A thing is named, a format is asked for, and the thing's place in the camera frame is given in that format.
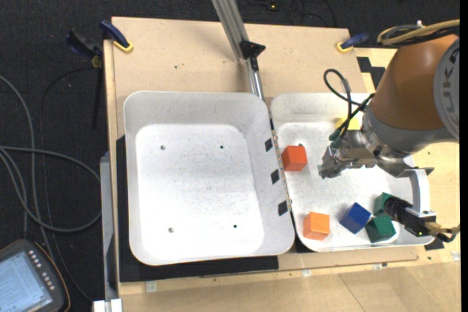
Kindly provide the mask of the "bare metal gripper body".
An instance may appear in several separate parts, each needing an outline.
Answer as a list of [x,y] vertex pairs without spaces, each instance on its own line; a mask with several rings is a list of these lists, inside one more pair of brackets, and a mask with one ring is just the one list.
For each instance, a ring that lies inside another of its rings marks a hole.
[[333,141],[333,175],[378,166],[392,176],[402,176],[409,169],[407,156],[408,153],[393,149],[371,131],[348,130]]

